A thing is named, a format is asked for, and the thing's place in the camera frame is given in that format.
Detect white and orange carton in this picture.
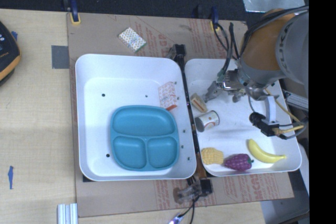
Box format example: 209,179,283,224
157,81,179,111

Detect black cylinder on white bracket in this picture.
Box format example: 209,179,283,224
248,95,280,137

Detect purple toy grapes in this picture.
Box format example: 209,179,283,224
223,153,255,172

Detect blue divided plate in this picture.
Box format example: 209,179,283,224
109,105,181,172

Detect yellow banana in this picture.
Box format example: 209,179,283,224
248,138,287,164

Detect white patterned packet green edge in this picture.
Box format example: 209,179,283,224
118,27,148,54

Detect black block with thin wires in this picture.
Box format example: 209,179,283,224
173,178,213,204
165,44,187,61

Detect toy sandwich wedge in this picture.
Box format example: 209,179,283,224
190,92,208,113

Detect yellow toy corn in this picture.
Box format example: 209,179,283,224
200,147,224,166

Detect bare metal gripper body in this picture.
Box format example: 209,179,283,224
222,69,254,98

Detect brown cardboard board red print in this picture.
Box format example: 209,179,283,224
66,12,295,218

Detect white plastic tray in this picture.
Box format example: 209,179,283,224
184,58,302,177
75,54,197,182

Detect small white can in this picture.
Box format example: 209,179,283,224
194,110,220,133

